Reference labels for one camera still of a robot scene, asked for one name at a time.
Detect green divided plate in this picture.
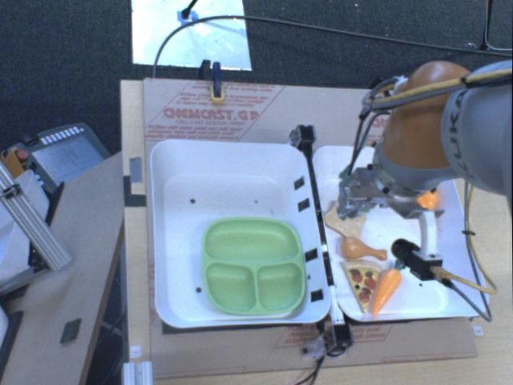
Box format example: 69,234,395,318
200,217,308,317

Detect orange toy carrot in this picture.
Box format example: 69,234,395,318
370,259,404,318

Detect toy pizza slice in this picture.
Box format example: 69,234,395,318
341,259,383,314

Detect brown cardboard board red print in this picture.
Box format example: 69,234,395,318
142,77,479,379

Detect small orange toy piece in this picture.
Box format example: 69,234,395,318
416,188,440,211

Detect beige toy biscuit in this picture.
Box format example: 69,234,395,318
324,203,368,237

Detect black block with thin wires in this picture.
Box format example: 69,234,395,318
319,321,355,357
289,124,318,148

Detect black cylinder on white bracket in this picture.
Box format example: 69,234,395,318
390,210,446,282

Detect thin black and white rod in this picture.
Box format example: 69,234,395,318
298,136,346,329

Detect orange toy chicken drumstick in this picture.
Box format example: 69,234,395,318
325,222,389,262

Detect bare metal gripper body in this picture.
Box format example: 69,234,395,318
345,166,445,221

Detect white plastic tray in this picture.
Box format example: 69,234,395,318
312,145,488,322
149,138,333,330

